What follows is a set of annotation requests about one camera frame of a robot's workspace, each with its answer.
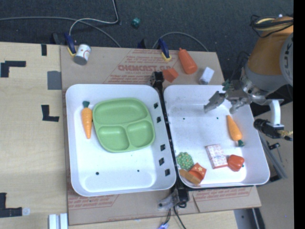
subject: red toy tomato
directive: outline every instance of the red toy tomato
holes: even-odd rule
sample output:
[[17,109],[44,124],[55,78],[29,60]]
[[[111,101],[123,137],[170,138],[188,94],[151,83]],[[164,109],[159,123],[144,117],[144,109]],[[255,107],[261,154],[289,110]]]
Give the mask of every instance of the red toy tomato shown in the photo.
[[239,171],[243,167],[244,158],[237,155],[230,155],[228,158],[228,166],[233,171]]

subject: green plate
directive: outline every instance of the green plate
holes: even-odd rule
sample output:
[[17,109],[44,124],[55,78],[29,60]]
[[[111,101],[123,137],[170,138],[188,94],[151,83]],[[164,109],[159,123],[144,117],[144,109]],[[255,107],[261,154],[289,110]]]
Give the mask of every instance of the green plate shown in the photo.
[[155,139],[152,117],[136,98],[117,98],[93,108],[96,135],[103,148],[119,153],[149,146]]

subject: cardboard sheet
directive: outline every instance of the cardboard sheet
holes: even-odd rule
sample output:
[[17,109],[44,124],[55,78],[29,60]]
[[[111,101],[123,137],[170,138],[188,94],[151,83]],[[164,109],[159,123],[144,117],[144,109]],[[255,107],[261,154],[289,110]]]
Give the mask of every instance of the cardboard sheet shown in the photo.
[[[67,194],[69,224],[88,224],[166,216],[166,210],[158,210],[157,201],[170,194],[170,190],[142,192],[98,197],[82,197],[71,186],[69,146],[65,93],[68,87],[78,83],[147,84],[154,71],[174,68],[179,76],[169,84],[198,84],[206,67],[215,70],[210,84],[220,85],[224,79],[214,52],[189,52],[198,65],[198,71],[187,75],[180,64],[177,51],[170,51],[172,59],[165,62],[160,50],[95,48],[92,47],[88,63],[78,65],[61,46],[61,79],[63,97],[63,121],[67,169]],[[180,214],[252,208],[261,205],[256,187],[220,188],[191,191],[186,208]]]

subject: silver can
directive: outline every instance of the silver can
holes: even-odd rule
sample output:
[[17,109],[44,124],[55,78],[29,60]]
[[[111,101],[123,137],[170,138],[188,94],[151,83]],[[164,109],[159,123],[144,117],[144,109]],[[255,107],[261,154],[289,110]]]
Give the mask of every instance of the silver can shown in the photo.
[[87,44],[80,44],[74,56],[74,62],[85,65],[91,53],[91,47]]

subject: dark background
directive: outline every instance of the dark background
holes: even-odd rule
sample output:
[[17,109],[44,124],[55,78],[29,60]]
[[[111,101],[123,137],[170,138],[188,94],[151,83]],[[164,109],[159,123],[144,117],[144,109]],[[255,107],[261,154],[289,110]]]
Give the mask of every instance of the dark background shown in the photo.
[[[111,35],[121,47],[136,48],[146,38],[152,48],[159,37],[178,31],[199,40],[210,52],[216,52],[227,79],[236,67],[241,51],[251,53],[258,35],[250,26],[251,15],[278,16],[294,13],[294,0],[115,0],[120,23],[106,25],[86,21]],[[72,19],[93,18],[115,21],[112,0],[1,0],[0,41],[54,43],[55,32],[64,44],[64,32],[73,21],[61,19],[15,19],[11,17],[50,16]],[[131,22],[141,20],[139,28]],[[106,34],[81,23],[71,33],[76,43],[118,47]],[[195,40],[171,34],[163,38],[170,50],[206,51]],[[275,94],[292,100],[292,87],[284,86]]]

